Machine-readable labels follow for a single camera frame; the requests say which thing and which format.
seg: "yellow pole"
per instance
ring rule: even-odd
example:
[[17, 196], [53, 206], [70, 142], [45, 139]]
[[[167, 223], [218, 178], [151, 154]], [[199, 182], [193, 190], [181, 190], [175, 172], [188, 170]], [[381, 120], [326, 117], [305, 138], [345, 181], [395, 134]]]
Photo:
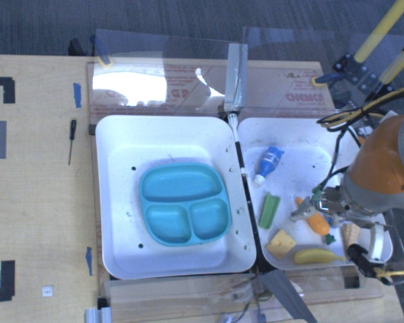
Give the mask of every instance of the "yellow pole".
[[397, 0], [353, 56], [356, 62], [364, 63], [403, 13], [404, 0]]
[[383, 84], [389, 84], [392, 80], [404, 69], [404, 51], [386, 68], [380, 76], [380, 81]]

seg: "white bottle cap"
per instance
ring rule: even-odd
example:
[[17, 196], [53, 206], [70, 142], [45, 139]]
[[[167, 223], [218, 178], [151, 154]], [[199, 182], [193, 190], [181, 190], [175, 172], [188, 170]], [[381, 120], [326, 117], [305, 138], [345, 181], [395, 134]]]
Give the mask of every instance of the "white bottle cap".
[[262, 183], [264, 183], [264, 181], [265, 181], [265, 177], [263, 177], [262, 175], [256, 175], [253, 180], [255, 181], [255, 183], [256, 183], [258, 186], [261, 186]]

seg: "blue divided plate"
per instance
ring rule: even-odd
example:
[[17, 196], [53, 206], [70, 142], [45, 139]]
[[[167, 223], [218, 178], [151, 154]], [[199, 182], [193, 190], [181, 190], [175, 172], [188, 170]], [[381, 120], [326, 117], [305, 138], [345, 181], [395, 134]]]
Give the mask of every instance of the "blue divided plate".
[[148, 232], [167, 246], [188, 246], [221, 238], [230, 227], [230, 206], [220, 175], [200, 163], [148, 170], [139, 183]]

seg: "yellow banana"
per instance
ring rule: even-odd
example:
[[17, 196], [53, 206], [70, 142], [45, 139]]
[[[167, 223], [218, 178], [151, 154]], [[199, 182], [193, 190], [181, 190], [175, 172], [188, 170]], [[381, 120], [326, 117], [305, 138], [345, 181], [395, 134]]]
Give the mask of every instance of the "yellow banana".
[[344, 256], [338, 256], [328, 249], [310, 248], [297, 251], [294, 255], [296, 264], [330, 263], [335, 260], [345, 261]]

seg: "wooden table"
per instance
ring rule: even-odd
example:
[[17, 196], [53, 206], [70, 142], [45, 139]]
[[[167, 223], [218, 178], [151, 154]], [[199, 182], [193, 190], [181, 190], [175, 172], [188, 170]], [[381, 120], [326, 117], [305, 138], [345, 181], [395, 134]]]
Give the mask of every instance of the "wooden table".
[[[0, 302], [0, 322], [83, 322], [84, 310], [97, 305], [87, 74], [93, 61], [0, 55], [0, 77], [15, 80], [16, 98], [15, 104], [4, 104], [0, 87], [0, 121], [7, 123], [6, 157], [0, 159], [0, 267], [1, 261], [15, 261], [15, 295]], [[75, 106], [74, 83], [81, 86], [81, 108]], [[72, 118], [77, 130], [68, 165]], [[46, 286], [53, 286], [52, 296], [42, 296], [43, 287], [50, 289]], [[404, 322], [395, 289], [381, 291], [384, 297], [311, 305], [310, 310], [320, 322]], [[242, 322], [254, 322], [251, 317]], [[290, 319], [284, 309], [268, 310], [267, 317]]]

